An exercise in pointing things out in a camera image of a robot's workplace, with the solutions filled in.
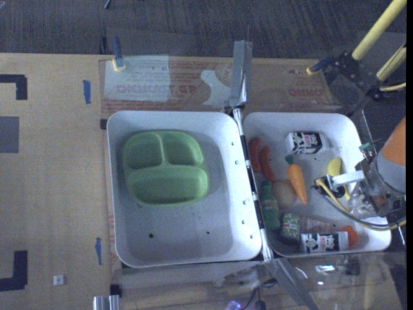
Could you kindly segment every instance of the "green bottle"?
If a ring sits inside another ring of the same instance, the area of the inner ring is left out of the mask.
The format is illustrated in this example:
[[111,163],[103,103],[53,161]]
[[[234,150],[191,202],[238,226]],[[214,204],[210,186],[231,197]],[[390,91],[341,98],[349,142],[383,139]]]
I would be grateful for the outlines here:
[[278,231],[281,227],[277,199],[271,192],[272,184],[268,180],[261,183],[259,202],[264,216],[265,228],[269,231]]

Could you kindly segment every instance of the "toy carrot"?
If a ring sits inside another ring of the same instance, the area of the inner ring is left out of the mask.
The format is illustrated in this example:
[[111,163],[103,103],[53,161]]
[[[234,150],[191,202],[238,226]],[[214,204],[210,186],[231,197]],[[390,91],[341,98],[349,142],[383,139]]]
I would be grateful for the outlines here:
[[304,205],[307,204],[307,193],[305,191],[304,175],[301,167],[298,164],[293,163],[292,156],[286,156],[285,160],[288,163],[288,178],[290,179],[291,185],[293,186],[298,198],[303,202]]
[[264,146],[259,152],[259,165],[261,166],[261,172],[266,180],[274,183],[276,181],[276,174],[271,169],[270,165],[270,147]]
[[259,164],[259,147],[260,146],[261,146],[261,140],[257,137],[252,138],[250,145],[248,146],[248,152],[250,154],[252,170],[254,172],[261,172],[261,166]]

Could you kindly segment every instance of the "gray square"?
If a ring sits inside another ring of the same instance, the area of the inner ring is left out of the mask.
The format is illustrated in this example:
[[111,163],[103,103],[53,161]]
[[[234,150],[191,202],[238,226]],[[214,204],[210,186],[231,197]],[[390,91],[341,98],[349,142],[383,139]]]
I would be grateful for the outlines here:
[[0,153],[19,152],[19,118],[0,116]]

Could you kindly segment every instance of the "green plate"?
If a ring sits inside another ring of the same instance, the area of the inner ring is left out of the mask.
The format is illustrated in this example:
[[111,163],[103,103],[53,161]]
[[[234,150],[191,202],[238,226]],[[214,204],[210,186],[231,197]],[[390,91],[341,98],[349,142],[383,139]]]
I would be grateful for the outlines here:
[[143,205],[194,203],[208,193],[209,177],[199,143],[174,130],[134,134],[123,149],[130,195]]

